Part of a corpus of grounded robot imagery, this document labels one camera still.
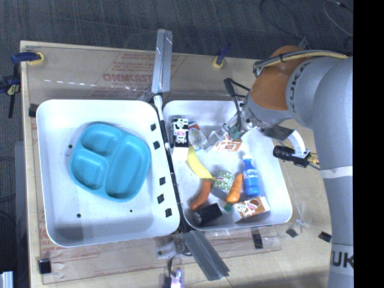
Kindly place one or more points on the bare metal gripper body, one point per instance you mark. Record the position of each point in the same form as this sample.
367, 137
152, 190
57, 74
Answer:
240, 123

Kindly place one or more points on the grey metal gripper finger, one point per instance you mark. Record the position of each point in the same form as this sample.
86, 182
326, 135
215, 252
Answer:
212, 140

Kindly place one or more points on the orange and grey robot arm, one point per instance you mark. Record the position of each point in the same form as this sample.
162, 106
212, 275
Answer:
330, 106

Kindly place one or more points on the clear bottle with orange cap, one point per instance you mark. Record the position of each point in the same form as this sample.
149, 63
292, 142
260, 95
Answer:
196, 138

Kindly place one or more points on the orange and white carton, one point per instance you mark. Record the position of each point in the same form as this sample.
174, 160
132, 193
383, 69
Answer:
231, 145

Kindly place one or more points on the yellow banana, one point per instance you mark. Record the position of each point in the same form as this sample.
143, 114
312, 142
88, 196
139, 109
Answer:
196, 165

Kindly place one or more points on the black and white cow carton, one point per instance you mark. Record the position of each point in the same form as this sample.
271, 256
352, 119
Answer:
180, 130

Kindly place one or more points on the green printed can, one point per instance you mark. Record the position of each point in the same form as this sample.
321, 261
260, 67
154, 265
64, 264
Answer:
222, 183

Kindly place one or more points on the orange carrot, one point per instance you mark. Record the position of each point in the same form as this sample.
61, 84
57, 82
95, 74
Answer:
234, 189

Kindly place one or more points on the blue bottle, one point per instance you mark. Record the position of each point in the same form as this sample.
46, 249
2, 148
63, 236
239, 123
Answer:
251, 178

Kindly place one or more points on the orange-red sausage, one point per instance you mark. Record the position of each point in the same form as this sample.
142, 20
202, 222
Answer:
202, 195

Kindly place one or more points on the black box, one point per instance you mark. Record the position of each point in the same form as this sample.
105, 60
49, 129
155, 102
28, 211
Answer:
210, 213

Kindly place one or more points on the white plastic tray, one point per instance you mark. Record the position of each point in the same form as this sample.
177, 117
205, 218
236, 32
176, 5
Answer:
276, 190
99, 226

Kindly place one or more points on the brown and white carton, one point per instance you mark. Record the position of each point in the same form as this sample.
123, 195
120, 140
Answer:
250, 208

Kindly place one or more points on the blue divided plate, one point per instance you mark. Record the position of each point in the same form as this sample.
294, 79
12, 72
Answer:
126, 166

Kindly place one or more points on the brown cardboard board red print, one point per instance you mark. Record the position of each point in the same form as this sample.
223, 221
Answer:
135, 70

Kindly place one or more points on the black cylinder on white bracket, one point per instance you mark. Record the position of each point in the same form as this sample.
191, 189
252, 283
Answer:
283, 152

